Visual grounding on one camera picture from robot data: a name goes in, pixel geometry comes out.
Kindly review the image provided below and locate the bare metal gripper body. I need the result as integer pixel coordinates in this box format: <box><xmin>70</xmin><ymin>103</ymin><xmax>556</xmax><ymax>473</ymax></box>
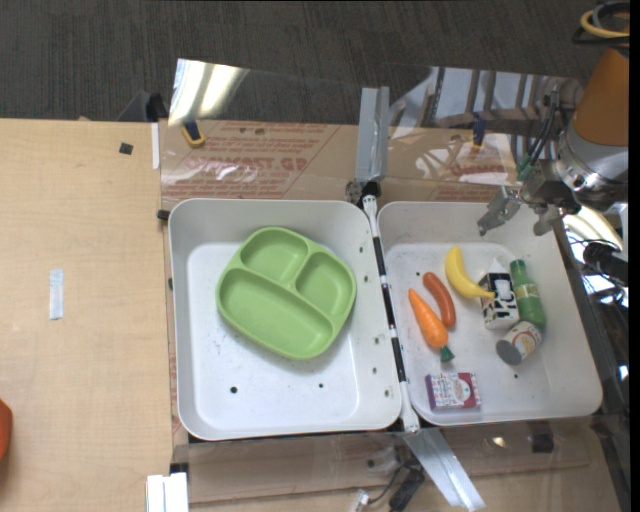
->
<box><xmin>522</xmin><ymin>160</ymin><xmax>630</xmax><ymax>214</ymax></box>

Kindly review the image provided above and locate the yellow banana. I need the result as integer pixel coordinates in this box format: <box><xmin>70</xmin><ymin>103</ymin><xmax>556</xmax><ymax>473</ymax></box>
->
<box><xmin>444</xmin><ymin>244</ymin><xmax>497</xmax><ymax>302</ymax></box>

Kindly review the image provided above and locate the green bottle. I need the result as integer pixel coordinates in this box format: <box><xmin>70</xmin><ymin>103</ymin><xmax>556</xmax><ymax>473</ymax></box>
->
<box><xmin>508</xmin><ymin>258</ymin><xmax>548</xmax><ymax>332</ymax></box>

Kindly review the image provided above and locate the black and white milk carton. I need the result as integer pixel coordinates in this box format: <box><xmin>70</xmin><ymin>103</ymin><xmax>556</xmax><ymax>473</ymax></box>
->
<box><xmin>477</xmin><ymin>256</ymin><xmax>522</xmax><ymax>332</ymax></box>

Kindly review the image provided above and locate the orange-red sausage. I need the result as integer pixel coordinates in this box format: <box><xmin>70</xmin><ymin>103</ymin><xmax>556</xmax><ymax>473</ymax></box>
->
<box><xmin>422</xmin><ymin>271</ymin><xmax>458</xmax><ymax>330</ymax></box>

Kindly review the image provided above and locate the white and orange can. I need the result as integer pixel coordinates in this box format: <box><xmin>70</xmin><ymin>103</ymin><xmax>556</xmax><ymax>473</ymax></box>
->
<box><xmin>494</xmin><ymin>319</ymin><xmax>544</xmax><ymax>367</ymax></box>

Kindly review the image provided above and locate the thin black and white rod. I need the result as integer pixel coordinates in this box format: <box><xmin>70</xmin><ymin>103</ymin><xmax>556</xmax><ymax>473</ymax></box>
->
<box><xmin>360</xmin><ymin>195</ymin><xmax>421</xmax><ymax>434</ymax></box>

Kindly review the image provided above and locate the orange carrot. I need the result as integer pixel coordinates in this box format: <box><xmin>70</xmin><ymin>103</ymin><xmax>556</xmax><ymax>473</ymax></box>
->
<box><xmin>407</xmin><ymin>287</ymin><xmax>456</xmax><ymax>364</ymax></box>

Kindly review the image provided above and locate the white plastic tray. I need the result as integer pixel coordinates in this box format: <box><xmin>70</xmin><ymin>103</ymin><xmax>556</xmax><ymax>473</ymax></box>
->
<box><xmin>375</xmin><ymin>200</ymin><xmax>605</xmax><ymax>428</ymax></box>
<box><xmin>167</xmin><ymin>197</ymin><xmax>404</xmax><ymax>443</ymax></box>

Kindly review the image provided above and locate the pink and white packet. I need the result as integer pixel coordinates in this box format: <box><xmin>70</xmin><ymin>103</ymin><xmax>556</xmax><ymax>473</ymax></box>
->
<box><xmin>424</xmin><ymin>371</ymin><xmax>483</xmax><ymax>413</ymax></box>

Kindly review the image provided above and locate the brown cardboard board, red print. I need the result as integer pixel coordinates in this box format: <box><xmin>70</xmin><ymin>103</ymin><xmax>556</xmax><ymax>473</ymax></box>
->
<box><xmin>158</xmin><ymin>118</ymin><xmax>592</xmax><ymax>505</ymax></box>

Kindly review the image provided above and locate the green divided plate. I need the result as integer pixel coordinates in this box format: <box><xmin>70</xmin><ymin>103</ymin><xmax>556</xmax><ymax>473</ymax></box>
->
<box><xmin>214</xmin><ymin>225</ymin><xmax>358</xmax><ymax>362</ymax></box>

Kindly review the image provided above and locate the black cylinder on white bracket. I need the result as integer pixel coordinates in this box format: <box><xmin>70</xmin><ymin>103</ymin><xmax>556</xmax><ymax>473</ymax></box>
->
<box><xmin>563</xmin><ymin>205</ymin><xmax>630</xmax><ymax>282</ymax></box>

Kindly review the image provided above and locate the black block with thin wires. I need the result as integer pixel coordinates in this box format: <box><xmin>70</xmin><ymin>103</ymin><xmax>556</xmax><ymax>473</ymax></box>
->
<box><xmin>345</xmin><ymin>180</ymin><xmax>383</xmax><ymax>204</ymax></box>
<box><xmin>388</xmin><ymin>467</ymin><xmax>427</xmax><ymax>512</ymax></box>

